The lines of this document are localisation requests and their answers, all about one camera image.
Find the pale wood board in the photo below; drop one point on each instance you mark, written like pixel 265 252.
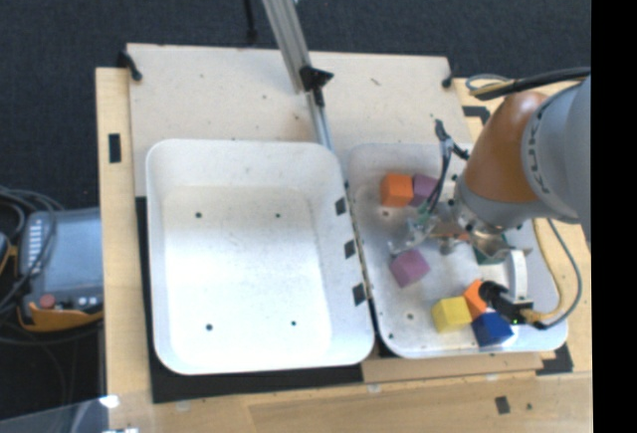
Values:
pixel 224 92

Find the blue cube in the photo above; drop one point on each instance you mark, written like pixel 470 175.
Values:
pixel 491 329

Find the black cylinder on white bracket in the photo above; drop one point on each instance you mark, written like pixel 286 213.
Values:
pixel 517 272

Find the green cube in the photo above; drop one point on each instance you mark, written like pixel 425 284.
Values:
pixel 482 256

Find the yellow cube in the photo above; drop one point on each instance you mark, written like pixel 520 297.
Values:
pixel 451 314

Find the purple cube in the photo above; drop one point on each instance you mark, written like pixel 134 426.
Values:
pixel 423 187
pixel 409 268

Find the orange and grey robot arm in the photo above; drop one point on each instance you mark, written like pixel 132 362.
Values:
pixel 502 157

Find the white plastic tray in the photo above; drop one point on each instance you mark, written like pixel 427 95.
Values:
pixel 244 272
pixel 413 321

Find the orange cube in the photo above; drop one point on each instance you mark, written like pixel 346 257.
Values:
pixel 475 299
pixel 396 189

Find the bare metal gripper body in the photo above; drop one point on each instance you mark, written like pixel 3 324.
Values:
pixel 455 228

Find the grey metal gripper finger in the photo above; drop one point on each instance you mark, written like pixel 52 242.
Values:
pixel 447 247
pixel 399 246

